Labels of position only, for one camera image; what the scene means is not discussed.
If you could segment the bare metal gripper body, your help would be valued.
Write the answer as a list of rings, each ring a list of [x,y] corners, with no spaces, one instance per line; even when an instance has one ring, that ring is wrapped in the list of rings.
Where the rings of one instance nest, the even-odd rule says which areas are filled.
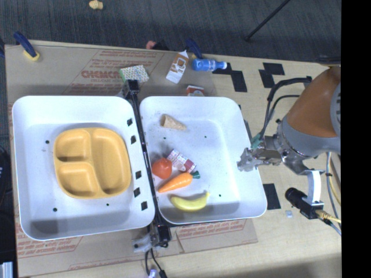
[[[252,141],[252,165],[278,166],[283,163],[295,174],[304,174],[308,167],[304,164],[308,156],[294,149],[283,136],[274,134],[260,138],[255,136]]]

